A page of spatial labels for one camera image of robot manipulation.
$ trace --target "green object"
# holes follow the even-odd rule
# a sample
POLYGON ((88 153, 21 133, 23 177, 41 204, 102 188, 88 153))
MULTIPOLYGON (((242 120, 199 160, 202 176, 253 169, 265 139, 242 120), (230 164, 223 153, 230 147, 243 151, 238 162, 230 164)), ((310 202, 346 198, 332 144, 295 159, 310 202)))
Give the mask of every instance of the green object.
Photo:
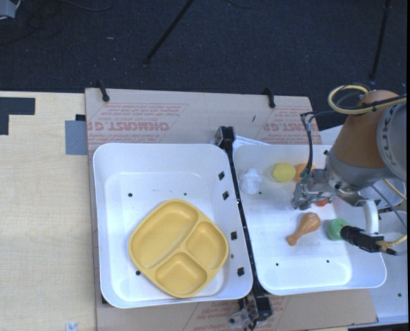
POLYGON ((342 237, 340 236, 340 231, 346 225, 349 225, 344 219, 333 219, 329 222, 328 226, 328 237, 330 240, 341 240, 342 237))

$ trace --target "yellow divided plate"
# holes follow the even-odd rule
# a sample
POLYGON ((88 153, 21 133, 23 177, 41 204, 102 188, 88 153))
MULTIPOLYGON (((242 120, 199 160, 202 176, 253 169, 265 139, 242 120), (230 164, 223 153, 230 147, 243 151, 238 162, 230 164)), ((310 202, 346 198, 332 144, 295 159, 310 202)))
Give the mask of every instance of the yellow divided plate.
POLYGON ((163 202, 136 227, 128 253, 139 271, 177 298, 197 294, 228 257, 222 231, 191 203, 163 202))

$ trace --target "white tray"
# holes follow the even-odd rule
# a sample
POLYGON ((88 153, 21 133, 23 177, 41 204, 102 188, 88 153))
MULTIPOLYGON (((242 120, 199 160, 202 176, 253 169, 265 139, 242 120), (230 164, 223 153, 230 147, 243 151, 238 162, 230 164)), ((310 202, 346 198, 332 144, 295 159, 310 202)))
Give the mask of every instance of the white tray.
MULTIPOLYGON (((324 168, 323 152, 329 148, 313 146, 313 164, 317 168, 324 168)), ((294 210, 291 199, 295 181, 278 183, 272 177, 276 163, 296 166, 306 163, 308 155, 307 145, 241 146, 234 153, 238 177, 249 168, 255 168, 262 177, 257 194, 240 192, 260 284, 277 295, 382 285, 386 268, 380 253, 365 252, 345 241, 332 241, 326 234, 329 221, 335 218, 365 229, 362 208, 336 199, 324 207, 312 205, 305 211, 294 210), (285 238, 295 232, 308 211, 317 213, 322 225, 290 246, 285 238)))
POLYGON ((210 144, 108 143, 93 157, 101 291, 117 308, 240 299, 253 286, 251 264, 226 153, 210 144), (169 199, 192 203, 225 234, 229 256, 195 296, 172 297, 149 281, 128 254, 139 222, 169 199))

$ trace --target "brown drumstick toy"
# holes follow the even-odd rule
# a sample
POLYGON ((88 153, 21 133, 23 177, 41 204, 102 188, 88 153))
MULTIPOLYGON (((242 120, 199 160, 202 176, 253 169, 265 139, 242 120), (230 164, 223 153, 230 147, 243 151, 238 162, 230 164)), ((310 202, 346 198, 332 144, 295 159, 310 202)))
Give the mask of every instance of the brown drumstick toy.
POLYGON ((322 222, 320 221, 318 214, 315 212, 307 212, 303 215, 297 231, 294 234, 287 236, 286 241, 288 241, 289 245, 294 246, 303 234, 314 232, 320 227, 320 224, 322 224, 322 222))

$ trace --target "dark carpet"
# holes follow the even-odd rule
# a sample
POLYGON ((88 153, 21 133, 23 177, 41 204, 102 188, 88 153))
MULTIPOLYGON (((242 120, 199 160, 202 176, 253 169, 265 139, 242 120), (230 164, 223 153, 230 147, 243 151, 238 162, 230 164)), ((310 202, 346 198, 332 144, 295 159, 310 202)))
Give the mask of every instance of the dark carpet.
POLYGON ((315 111, 344 84, 407 92, 407 0, 194 0, 144 67, 187 1, 23 0, 0 19, 0 90, 270 88, 315 111))

